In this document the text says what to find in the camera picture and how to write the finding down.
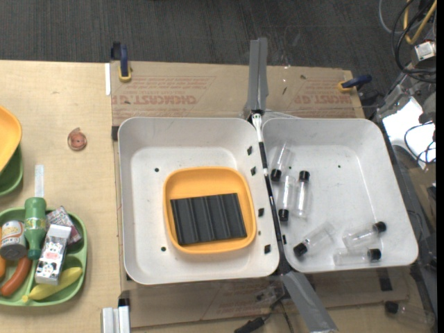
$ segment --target green bowl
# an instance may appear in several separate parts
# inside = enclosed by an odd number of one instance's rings
[[[8,164],[0,173],[0,197],[14,191],[23,178],[22,150],[20,145],[15,150]]]
[[[86,272],[86,262],[87,262],[87,232],[85,224],[74,214],[68,212],[69,217],[71,217],[72,222],[79,231],[82,239],[67,248],[67,254],[65,257],[65,262],[63,263],[63,270],[73,267],[81,267],[83,272],[82,275],[71,285],[65,287],[63,290],[43,299],[43,300],[29,300],[28,302],[22,301],[23,295],[28,295],[33,287],[36,285],[34,281],[34,273],[37,266],[37,260],[34,260],[31,267],[31,271],[28,277],[25,279],[24,283],[14,292],[11,296],[4,297],[0,295],[0,305],[7,306],[32,306],[32,307],[42,307],[57,305],[59,303],[68,301],[70,298],[74,297],[76,293],[80,290],[83,285],[83,280],[85,278]],[[24,207],[16,207],[0,213],[0,225],[11,220],[24,221],[25,209]],[[8,279],[13,275],[18,261],[7,261],[6,262],[6,273],[2,280],[0,280],[0,287],[8,281]]]

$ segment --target yellow cable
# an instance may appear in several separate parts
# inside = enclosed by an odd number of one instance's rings
[[[416,33],[413,36],[413,38],[410,38],[410,36],[407,35],[407,34],[405,35],[405,40],[407,41],[407,43],[413,44],[413,43],[416,42],[416,40],[419,38],[419,35],[421,34],[422,30],[424,30],[424,27],[427,24],[427,22],[429,21],[430,17],[432,17],[433,13],[435,12],[436,6],[437,6],[437,0],[434,1],[434,3],[431,6],[429,12],[427,13],[425,18],[423,19],[421,25],[419,25],[418,30],[416,31]],[[407,28],[407,25],[409,24],[409,8],[410,8],[410,6],[408,6],[405,9],[405,13],[404,13],[404,30]]]

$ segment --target tin can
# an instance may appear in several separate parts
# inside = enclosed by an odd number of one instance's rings
[[[17,260],[26,255],[23,222],[12,220],[3,224],[0,255],[7,260]]]

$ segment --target banana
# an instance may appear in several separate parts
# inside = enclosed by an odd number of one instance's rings
[[[50,285],[50,284],[38,284],[34,286],[31,292],[28,295],[22,296],[23,302],[28,302],[31,300],[43,300],[59,291],[62,291],[65,287],[68,287],[72,283],[74,283],[81,275],[82,268],[68,268],[64,270],[60,274],[60,281],[58,285]]]

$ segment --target glass vial with black cap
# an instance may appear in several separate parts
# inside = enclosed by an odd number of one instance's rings
[[[279,148],[273,159],[270,179],[274,182],[279,182],[281,176],[285,173],[287,167],[291,164],[293,159],[293,153],[291,152],[288,143],[285,143],[281,148]]]
[[[277,214],[281,222],[289,220],[290,213],[294,210],[296,200],[296,179],[293,176],[286,176],[283,186],[280,187],[277,198]]]
[[[387,301],[385,302],[385,309],[389,316],[411,327],[432,328],[435,324],[435,315],[422,307],[405,302]]]
[[[299,217],[307,217],[310,198],[310,173],[306,170],[299,173],[298,186],[296,187],[295,213]]]
[[[365,225],[346,230],[342,240],[347,248],[356,248],[371,244],[387,230],[385,222],[367,223]]]
[[[314,254],[323,248],[332,245],[334,228],[330,222],[324,222],[309,234],[293,248],[296,257],[302,257],[306,253]]]
[[[378,262],[382,253],[378,248],[360,248],[358,250],[338,249],[333,254],[334,265],[370,264]]]

